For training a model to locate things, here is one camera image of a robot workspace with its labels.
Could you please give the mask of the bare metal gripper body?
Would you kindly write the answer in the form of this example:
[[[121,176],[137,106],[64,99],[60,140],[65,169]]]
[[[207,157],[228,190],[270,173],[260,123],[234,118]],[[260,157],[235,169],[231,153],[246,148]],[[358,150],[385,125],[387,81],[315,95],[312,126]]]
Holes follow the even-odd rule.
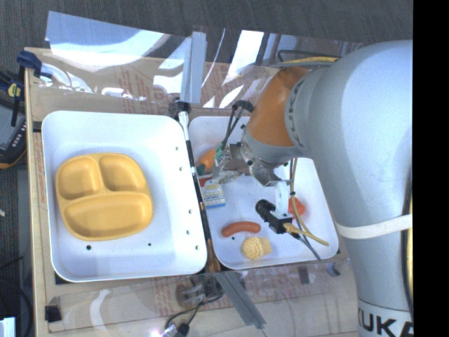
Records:
[[[227,173],[252,176],[261,185],[275,185],[282,181],[274,170],[292,159],[292,147],[272,146],[260,142],[227,143],[220,146],[222,154],[218,166],[223,177]]]

